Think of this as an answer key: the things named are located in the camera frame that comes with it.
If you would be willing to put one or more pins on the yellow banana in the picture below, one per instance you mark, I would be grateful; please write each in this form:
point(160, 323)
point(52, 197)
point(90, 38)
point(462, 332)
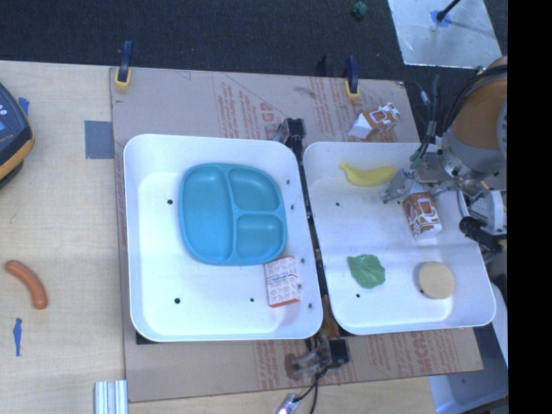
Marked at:
point(368, 176)

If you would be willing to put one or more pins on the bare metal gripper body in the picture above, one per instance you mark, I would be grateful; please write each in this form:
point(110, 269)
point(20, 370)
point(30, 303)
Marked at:
point(435, 175)

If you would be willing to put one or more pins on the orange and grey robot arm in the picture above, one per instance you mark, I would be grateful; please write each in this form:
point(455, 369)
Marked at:
point(483, 119)

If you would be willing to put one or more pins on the orange sausage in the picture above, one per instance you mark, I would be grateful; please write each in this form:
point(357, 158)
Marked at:
point(30, 283)

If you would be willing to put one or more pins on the orange and white packet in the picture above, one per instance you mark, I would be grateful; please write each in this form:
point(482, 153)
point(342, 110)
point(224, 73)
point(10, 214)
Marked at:
point(282, 283)

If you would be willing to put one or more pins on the blue divided plate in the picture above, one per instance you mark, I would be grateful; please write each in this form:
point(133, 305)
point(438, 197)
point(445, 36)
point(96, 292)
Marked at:
point(207, 214)

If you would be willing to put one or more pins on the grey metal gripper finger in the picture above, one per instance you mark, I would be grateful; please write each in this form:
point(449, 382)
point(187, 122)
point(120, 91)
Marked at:
point(440, 190)
point(396, 188)

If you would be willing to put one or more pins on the green broccoli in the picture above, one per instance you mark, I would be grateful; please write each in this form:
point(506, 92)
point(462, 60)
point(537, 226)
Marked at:
point(359, 9)

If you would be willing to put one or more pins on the white plastic tray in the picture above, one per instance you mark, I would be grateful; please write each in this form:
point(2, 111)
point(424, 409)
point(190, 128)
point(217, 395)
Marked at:
point(388, 240)
point(207, 304)

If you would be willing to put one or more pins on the green lettuce leaf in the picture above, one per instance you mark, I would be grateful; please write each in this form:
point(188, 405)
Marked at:
point(366, 271)

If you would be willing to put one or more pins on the brown cardboard board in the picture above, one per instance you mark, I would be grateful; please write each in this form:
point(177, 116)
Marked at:
point(181, 102)

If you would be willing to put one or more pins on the round tan biscuit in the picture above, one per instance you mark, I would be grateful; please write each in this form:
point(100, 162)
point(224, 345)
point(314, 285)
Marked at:
point(435, 280)

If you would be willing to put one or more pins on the black cylinder on white bracket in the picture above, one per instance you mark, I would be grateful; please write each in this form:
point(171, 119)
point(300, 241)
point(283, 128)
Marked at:
point(489, 214)

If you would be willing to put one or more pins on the orange and white carton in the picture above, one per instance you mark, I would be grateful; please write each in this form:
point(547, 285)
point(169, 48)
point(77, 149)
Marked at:
point(375, 121)
point(422, 216)

